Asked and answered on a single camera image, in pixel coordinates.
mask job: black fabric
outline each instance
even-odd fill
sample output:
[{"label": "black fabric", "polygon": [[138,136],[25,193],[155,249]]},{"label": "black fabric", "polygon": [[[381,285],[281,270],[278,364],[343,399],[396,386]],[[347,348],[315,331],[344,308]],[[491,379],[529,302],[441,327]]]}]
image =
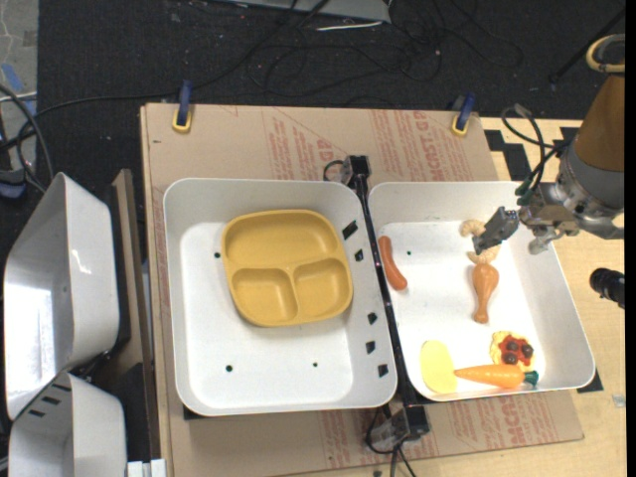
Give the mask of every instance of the black fabric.
[{"label": "black fabric", "polygon": [[[343,20],[315,16],[299,29],[306,15],[226,3],[40,0],[38,108],[110,95],[174,99],[187,79],[205,84],[194,92],[198,102],[444,109],[470,90],[483,115],[518,102],[537,117],[579,119],[603,75],[581,59],[556,90],[549,76],[624,4],[396,0],[394,26],[317,32]],[[612,32],[624,28],[623,19]],[[40,116],[56,170],[100,196],[130,168],[142,218],[139,107],[160,99],[101,100]],[[30,190],[26,201],[0,201],[2,262],[39,197]]]}]

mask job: cardboard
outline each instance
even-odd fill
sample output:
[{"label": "cardboard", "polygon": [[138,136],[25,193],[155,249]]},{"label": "cardboard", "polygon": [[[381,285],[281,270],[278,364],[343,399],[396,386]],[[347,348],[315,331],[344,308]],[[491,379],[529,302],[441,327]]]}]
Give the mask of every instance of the cardboard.
[{"label": "cardboard", "polygon": [[[191,131],[178,134],[171,129],[175,109],[157,103],[141,109],[155,368],[168,474],[266,477],[386,462],[362,443],[371,411],[184,417],[174,383],[163,193],[187,177],[320,180],[330,161],[348,154],[370,157],[373,183],[496,180],[480,119],[471,117],[468,134],[459,138],[449,131],[452,113],[444,111],[198,105]],[[409,460],[583,437],[566,391],[436,403],[427,413],[432,432],[404,447]]]}]

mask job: blue clamp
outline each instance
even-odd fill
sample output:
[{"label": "blue clamp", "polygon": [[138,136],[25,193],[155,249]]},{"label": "blue clamp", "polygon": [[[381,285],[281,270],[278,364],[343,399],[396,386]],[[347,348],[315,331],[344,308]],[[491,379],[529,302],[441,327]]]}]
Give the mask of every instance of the blue clamp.
[{"label": "blue clamp", "polygon": [[26,191],[24,170],[0,171],[0,198],[17,200]]},{"label": "blue clamp", "polygon": [[475,94],[472,91],[466,93],[464,97],[457,97],[457,103],[461,104],[459,112],[453,117],[450,130],[457,136],[465,136],[468,132],[468,119],[475,105]]},{"label": "blue clamp", "polygon": [[192,123],[192,110],[190,109],[190,96],[192,95],[192,82],[184,79],[179,91],[179,108],[172,119],[172,128],[177,132],[190,131]]}]

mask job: brown cylinder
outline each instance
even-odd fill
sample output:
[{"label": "brown cylinder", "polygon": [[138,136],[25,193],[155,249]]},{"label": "brown cylinder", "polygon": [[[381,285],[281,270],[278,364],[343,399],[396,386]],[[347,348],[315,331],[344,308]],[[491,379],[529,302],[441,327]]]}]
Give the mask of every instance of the brown cylinder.
[{"label": "brown cylinder", "polygon": [[589,166],[625,171],[625,77],[605,81],[578,130],[574,150]]}]

